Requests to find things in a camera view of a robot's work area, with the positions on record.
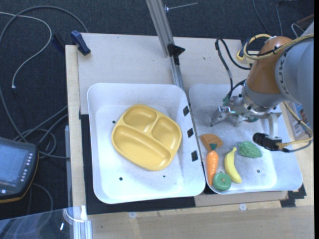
yellow cable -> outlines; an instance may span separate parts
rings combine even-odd
[[[302,143],[302,142],[307,142],[307,141],[311,141],[314,138],[314,133],[311,130],[310,127],[307,126],[306,123],[304,123],[302,120],[299,119],[299,117],[294,113],[294,111],[290,108],[290,106],[286,103],[283,102],[284,105],[286,106],[287,110],[291,113],[291,115],[295,118],[295,120],[299,121],[308,131],[310,137],[307,139],[303,139],[303,140],[298,140],[298,141],[292,141],[292,142],[286,142],[286,143],[282,143],[282,142],[277,142],[276,145],[280,148],[283,149],[284,147],[291,145],[291,144],[296,144],[296,143]]]
[[[255,55],[255,56],[252,56],[252,55],[249,55],[248,52],[247,52],[247,46],[248,44],[250,44],[252,41],[258,39],[258,38],[261,38],[261,37],[268,37],[270,38],[271,36],[267,35],[267,34],[258,34],[256,36],[253,36],[252,38],[250,38],[249,42],[247,42],[244,46],[244,55],[249,58],[249,59],[252,59],[252,60],[261,60],[261,59],[265,59],[265,58],[268,58],[270,56],[273,56],[273,55],[276,55],[278,54],[279,52],[281,52],[283,49],[297,43],[297,42],[301,42],[305,39],[308,39],[308,38],[312,38],[314,37],[314,34],[306,34],[304,36],[301,36],[301,37],[298,37],[294,40],[291,40],[290,42],[287,42],[285,43],[284,45],[278,47],[277,49],[274,49],[273,52],[271,53],[268,53],[268,54],[265,54],[265,55],[262,55],[262,56],[258,56],[258,55]]]

screen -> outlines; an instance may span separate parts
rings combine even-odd
[[[0,184],[17,186],[28,151],[0,144]]]

white cable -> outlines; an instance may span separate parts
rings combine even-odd
[[[15,16],[15,14],[7,13],[7,12],[2,12],[2,11],[0,11],[0,14]],[[22,68],[22,66],[24,66],[28,61],[30,61],[32,58],[34,58],[34,57],[36,57],[37,55],[39,55],[43,50],[45,50],[45,48],[50,44],[50,41],[51,41],[51,39],[52,39],[52,30],[51,30],[50,26],[49,26],[45,21],[43,21],[42,19],[35,18],[35,17],[31,17],[31,16],[24,16],[24,15],[19,15],[18,17],[31,18],[31,19],[35,19],[35,20],[38,20],[38,21],[42,22],[43,24],[45,24],[45,25],[49,28],[50,38],[49,38],[48,42],[46,43],[46,45],[44,45],[44,47],[43,47],[42,49],[40,49],[40,50],[39,50],[37,53],[35,53],[33,56],[31,56],[31,57],[29,57],[27,60],[25,60],[25,61],[19,66],[19,68],[16,70],[16,72],[14,73],[14,76],[13,76],[13,78],[12,78],[12,84],[11,84],[11,87],[12,87],[13,89],[15,89],[14,81],[15,81],[16,75],[18,74],[18,72],[20,71],[20,69]]]

yellow plate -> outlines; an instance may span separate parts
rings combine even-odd
[[[123,157],[151,171],[166,168],[181,143],[178,124],[145,105],[128,108],[112,131],[112,144]]]

blue clip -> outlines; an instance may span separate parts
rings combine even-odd
[[[86,46],[85,41],[83,40],[82,35],[74,30],[71,32],[71,38],[73,40],[73,42],[75,44],[79,45],[78,50],[84,55],[86,56],[87,54],[89,54],[91,52],[91,50]]]

